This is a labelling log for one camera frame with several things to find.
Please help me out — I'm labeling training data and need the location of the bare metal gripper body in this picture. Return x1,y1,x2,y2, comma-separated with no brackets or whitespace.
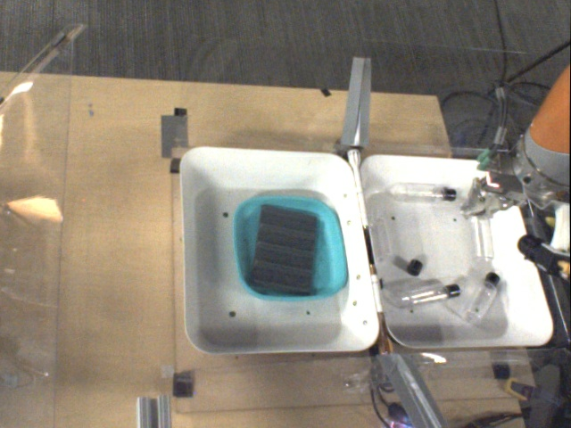
486,149,559,210

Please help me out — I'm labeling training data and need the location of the white plastic tray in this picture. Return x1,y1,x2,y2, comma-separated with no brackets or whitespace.
178,145,381,356
359,153,556,350

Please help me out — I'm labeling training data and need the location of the clear plastic bottle black cap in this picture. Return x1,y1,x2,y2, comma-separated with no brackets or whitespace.
382,277,462,310
389,181,459,203
460,271,501,325
371,218,425,278

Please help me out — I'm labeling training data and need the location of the teal bowl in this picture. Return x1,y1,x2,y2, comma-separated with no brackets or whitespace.
232,194,350,302

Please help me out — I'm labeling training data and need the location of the dark grey ridged foam block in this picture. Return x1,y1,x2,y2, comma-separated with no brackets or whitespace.
247,203,321,297

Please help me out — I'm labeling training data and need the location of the black cylinder on white bracket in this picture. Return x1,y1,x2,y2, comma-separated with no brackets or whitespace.
517,202,571,281

